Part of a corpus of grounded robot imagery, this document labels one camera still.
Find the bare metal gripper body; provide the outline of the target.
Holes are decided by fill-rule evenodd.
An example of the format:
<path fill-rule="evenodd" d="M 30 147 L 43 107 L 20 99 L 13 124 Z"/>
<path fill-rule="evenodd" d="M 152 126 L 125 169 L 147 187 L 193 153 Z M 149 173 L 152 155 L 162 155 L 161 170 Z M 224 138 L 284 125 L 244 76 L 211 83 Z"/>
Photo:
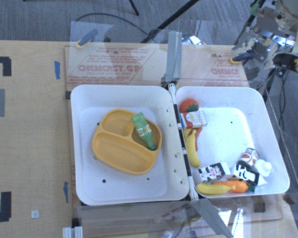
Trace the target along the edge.
<path fill-rule="evenodd" d="M 298 58 L 298 7 L 276 6 L 257 13 L 256 24 L 250 33 L 255 38 L 251 53 L 256 59 L 265 59 L 264 44 L 278 43 L 273 59 Z"/>

